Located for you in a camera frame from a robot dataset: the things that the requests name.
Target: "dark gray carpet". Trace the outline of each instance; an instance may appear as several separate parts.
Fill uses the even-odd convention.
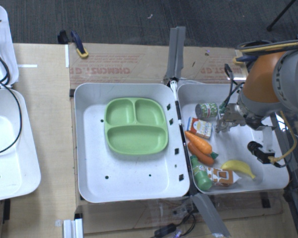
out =
[[[186,26],[186,46],[235,47],[284,41],[298,33],[298,0],[0,0],[15,43],[57,43],[60,30],[83,42],[168,45],[170,28]]]

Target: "green bottle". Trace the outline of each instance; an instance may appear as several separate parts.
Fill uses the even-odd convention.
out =
[[[208,177],[206,168],[201,164],[201,162],[199,162],[196,156],[192,155],[190,160],[196,186],[203,191],[211,188],[213,183]]]

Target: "green can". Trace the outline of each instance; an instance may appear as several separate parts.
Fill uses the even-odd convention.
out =
[[[195,114],[198,119],[216,117],[218,112],[219,108],[216,103],[202,103],[195,107]]]

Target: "toy sink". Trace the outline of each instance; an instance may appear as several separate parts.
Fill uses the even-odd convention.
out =
[[[229,93],[229,84],[183,84],[178,88],[178,99],[181,108],[183,125],[186,128],[189,117],[195,116],[195,106],[198,103],[215,102],[218,106],[223,102]],[[233,94],[230,103],[236,103],[237,94]],[[247,149],[250,141],[256,141],[263,144],[263,133],[255,131],[250,127],[237,126],[232,127],[229,132],[216,133],[214,128],[217,118],[207,118],[205,121],[213,125],[212,135],[208,140],[213,147],[213,151],[218,153],[218,157],[213,168],[221,168],[221,165],[228,160],[240,160],[246,162],[252,172],[256,175],[252,179],[248,175],[237,172],[241,177],[236,183],[229,187],[212,186],[207,194],[224,194],[244,191],[282,189],[289,182],[289,174],[285,168],[276,168],[271,164],[262,164]],[[270,118],[263,120],[263,124],[272,125]],[[272,148],[276,152],[276,157],[282,155],[278,144],[277,136],[273,132]]]
[[[13,83],[18,80],[18,69],[8,16],[6,10],[1,6],[0,20],[0,57],[9,68],[10,81],[7,88],[11,88]],[[0,79],[4,75],[5,70],[0,63]],[[0,85],[0,152],[17,139],[11,147],[0,153],[0,200],[29,194],[38,187],[41,180],[24,98],[15,90],[11,89],[11,92],[18,100],[20,110],[12,93]],[[22,129],[19,135],[20,111]]]
[[[158,153],[168,143],[163,109],[151,99],[114,99],[105,109],[105,135],[109,147],[117,153]]]
[[[228,93],[229,85],[226,84],[186,83],[179,86],[177,97],[183,128],[187,127],[189,117],[195,116],[197,103],[215,102],[220,105]],[[160,115],[152,118],[149,115],[137,118],[141,109],[148,108],[148,104],[139,102],[139,106],[141,104],[142,107],[137,110],[137,101],[142,101],[143,98],[157,102],[165,118]],[[231,102],[236,100],[237,95],[233,95]],[[163,84],[86,83],[76,89],[74,102],[78,187],[84,199],[92,203],[100,203],[181,197],[188,192],[190,179],[178,124],[175,97],[171,88]],[[130,140],[129,133],[132,131],[130,127],[133,122],[138,121],[140,124],[147,122],[157,126],[164,119],[168,131],[168,142],[165,148],[161,147],[155,154],[142,154],[141,150],[136,151],[141,149],[142,139],[138,140],[135,137],[132,153],[119,153],[119,147],[122,151],[126,150],[119,144],[124,140]],[[213,151],[219,154],[213,167],[220,168],[227,160],[241,160],[249,164],[256,178],[251,179],[247,175],[238,173],[241,179],[233,185],[213,186],[208,191],[200,192],[224,194],[261,191],[282,189],[288,184],[287,169],[279,169],[270,164],[263,165],[247,149],[250,141],[262,143],[263,134],[260,131],[254,131],[248,126],[237,126],[231,128],[230,132],[216,133],[214,130],[216,118],[206,120],[213,125],[209,142],[213,146]],[[264,122],[267,125],[271,124],[270,119]],[[106,123],[115,125],[107,129]],[[109,144],[115,145],[115,141],[111,142],[108,138],[106,140],[106,133],[109,135],[112,128],[118,128],[116,136],[121,137],[117,140],[119,141],[117,149],[114,150]],[[133,133],[132,137],[142,132],[139,130]],[[158,129],[154,134],[157,138],[160,137]],[[281,156],[274,132],[273,149],[276,151],[276,157]]]
[[[74,103],[78,188],[85,200],[102,203],[179,197],[187,193],[190,186],[188,169],[169,87],[163,84],[86,83],[76,88]],[[116,136],[120,137],[119,144],[123,139],[129,141],[129,137],[135,137],[132,154],[111,149],[106,141],[105,120],[115,126],[130,124],[127,128],[118,127]],[[131,123],[135,121],[141,125],[134,131]],[[108,129],[109,137],[115,137],[110,134],[113,128],[117,127]],[[137,133],[143,133],[141,140]],[[146,154],[141,152],[144,146]],[[159,151],[147,154],[151,150]]]

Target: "green divided plate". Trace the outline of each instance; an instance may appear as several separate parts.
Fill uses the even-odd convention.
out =
[[[105,135],[109,147],[121,154],[145,155],[162,151],[168,128],[160,104],[147,98],[118,98],[105,109]]]

